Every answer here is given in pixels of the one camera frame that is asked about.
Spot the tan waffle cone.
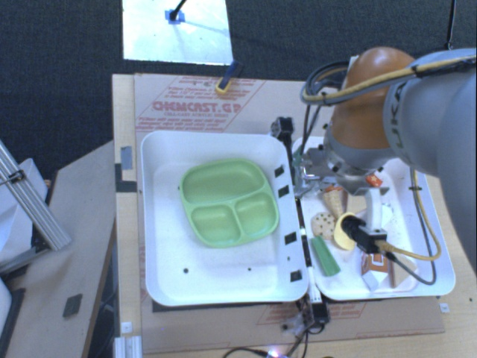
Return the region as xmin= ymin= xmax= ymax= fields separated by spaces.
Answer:
xmin=321 ymin=185 xmax=347 ymax=220

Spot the black cylinder on white bracket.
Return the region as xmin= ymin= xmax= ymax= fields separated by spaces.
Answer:
xmin=341 ymin=187 xmax=389 ymax=255

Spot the tan chocolate chip biscuit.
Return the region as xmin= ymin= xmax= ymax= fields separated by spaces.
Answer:
xmin=310 ymin=211 xmax=337 ymax=242

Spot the black block with thin wires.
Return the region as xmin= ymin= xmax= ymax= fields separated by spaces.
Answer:
xmin=310 ymin=301 xmax=331 ymax=326
xmin=271 ymin=116 xmax=295 ymax=142

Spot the green divided plate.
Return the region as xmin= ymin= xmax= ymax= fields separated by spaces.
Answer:
xmin=179 ymin=157 xmax=280 ymax=249

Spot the brown cardboard board red print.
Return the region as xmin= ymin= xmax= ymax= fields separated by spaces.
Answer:
xmin=133 ymin=72 xmax=446 ymax=354

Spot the yellow banana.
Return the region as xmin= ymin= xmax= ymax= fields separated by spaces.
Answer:
xmin=332 ymin=211 xmax=358 ymax=252

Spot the orange and white carton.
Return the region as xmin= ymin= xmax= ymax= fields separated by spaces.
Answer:
xmin=359 ymin=251 xmax=397 ymax=292

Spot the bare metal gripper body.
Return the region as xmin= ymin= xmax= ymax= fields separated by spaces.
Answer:
xmin=300 ymin=145 xmax=391 ymax=198

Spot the thin black and white rod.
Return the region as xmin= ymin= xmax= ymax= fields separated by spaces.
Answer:
xmin=282 ymin=135 xmax=322 ymax=302

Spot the white plastic tray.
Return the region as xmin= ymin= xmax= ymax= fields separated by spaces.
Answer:
xmin=139 ymin=130 xmax=311 ymax=308
xmin=291 ymin=136 xmax=457 ymax=301

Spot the small orange and white packet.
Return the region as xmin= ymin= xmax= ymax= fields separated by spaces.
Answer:
xmin=366 ymin=171 xmax=385 ymax=189

